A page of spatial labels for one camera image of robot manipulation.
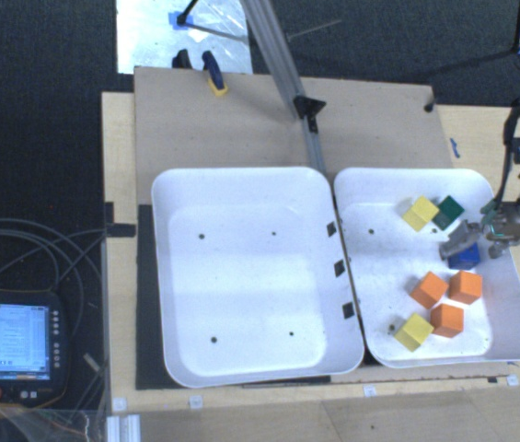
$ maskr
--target black floor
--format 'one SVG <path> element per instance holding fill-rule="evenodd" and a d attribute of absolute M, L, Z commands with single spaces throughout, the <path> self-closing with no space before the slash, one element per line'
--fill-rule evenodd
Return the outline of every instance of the black floor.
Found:
<path fill-rule="evenodd" d="M 273 1 L 290 33 L 342 19 L 293 41 L 301 75 L 431 84 L 444 104 L 520 98 L 508 52 L 519 0 Z M 100 93 L 133 88 L 116 73 L 115 31 L 115 0 L 0 0 L 0 217 L 64 234 L 103 227 Z M 17 248 L 0 242 L 0 264 Z M 33 267 L 18 273 L 36 285 Z M 103 364 L 100 289 L 86 275 L 90 305 L 59 408 L 74 408 L 93 377 L 83 354 Z"/>

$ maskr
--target cube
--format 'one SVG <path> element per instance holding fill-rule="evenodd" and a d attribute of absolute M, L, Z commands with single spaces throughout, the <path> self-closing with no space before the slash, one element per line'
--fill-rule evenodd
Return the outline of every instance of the cube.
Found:
<path fill-rule="evenodd" d="M 403 215 L 403 219 L 407 221 L 415 231 L 419 232 L 429 223 L 439 212 L 439 208 L 430 202 L 424 196 L 420 196 L 407 213 Z"/>
<path fill-rule="evenodd" d="M 454 337 L 464 330 L 464 309 L 441 304 L 432 309 L 433 333 L 444 337 Z"/>
<path fill-rule="evenodd" d="M 413 291 L 410 297 L 424 308 L 431 309 L 444 295 L 448 284 L 433 272 L 428 272 Z"/>
<path fill-rule="evenodd" d="M 395 339 L 410 351 L 416 351 L 433 331 L 433 326 L 419 314 L 413 313 L 410 318 L 395 332 Z"/>
<path fill-rule="evenodd" d="M 464 208 L 449 195 L 437 207 L 440 211 L 433 217 L 433 222 L 443 231 L 464 213 Z"/>
<path fill-rule="evenodd" d="M 447 266 L 452 270 L 471 270 L 480 263 L 479 245 L 475 242 L 468 249 L 447 258 Z"/>
<path fill-rule="evenodd" d="M 450 299 L 470 305 L 482 296 L 482 277 L 461 270 L 450 278 Z"/>

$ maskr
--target orange cube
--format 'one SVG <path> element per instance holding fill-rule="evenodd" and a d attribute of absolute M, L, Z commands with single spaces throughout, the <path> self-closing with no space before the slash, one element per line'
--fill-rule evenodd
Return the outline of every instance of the orange cube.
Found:
<path fill-rule="evenodd" d="M 410 297 L 420 303 L 424 308 L 431 309 L 447 290 L 448 284 L 435 273 L 428 272 L 413 291 Z"/>
<path fill-rule="evenodd" d="M 450 299 L 470 305 L 482 296 L 482 277 L 461 270 L 450 278 Z"/>
<path fill-rule="evenodd" d="M 464 309 L 442 304 L 432 309 L 433 333 L 454 337 L 464 330 Z"/>

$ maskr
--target white tray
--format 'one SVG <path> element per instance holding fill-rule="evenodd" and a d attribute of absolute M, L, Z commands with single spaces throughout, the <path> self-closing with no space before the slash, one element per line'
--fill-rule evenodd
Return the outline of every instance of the white tray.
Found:
<path fill-rule="evenodd" d="M 360 364 L 364 341 L 349 272 L 336 276 L 336 262 L 346 267 L 321 174 L 174 169 L 152 194 L 164 356 L 179 384 L 313 377 Z"/>
<path fill-rule="evenodd" d="M 408 367 L 463 362 L 520 360 L 520 280 L 509 251 L 496 260 L 489 243 L 479 242 L 481 262 L 471 272 L 483 277 L 483 297 L 465 308 L 464 331 L 447 339 L 431 335 L 415 352 L 396 339 L 394 330 L 413 312 L 430 318 L 409 292 L 432 271 L 446 281 L 450 270 L 439 245 L 461 219 L 480 220 L 480 208 L 492 198 L 491 186 L 466 169 L 346 169 L 334 191 L 352 278 L 373 356 L 385 366 Z M 424 195 L 433 202 L 447 195 L 465 213 L 447 231 L 433 222 L 415 232 L 402 218 Z"/>

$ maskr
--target display screen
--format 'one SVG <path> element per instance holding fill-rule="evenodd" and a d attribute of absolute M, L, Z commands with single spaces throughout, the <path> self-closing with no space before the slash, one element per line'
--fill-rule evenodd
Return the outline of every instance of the display screen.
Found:
<path fill-rule="evenodd" d="M 49 307 L 0 304 L 0 379 L 50 379 Z"/>

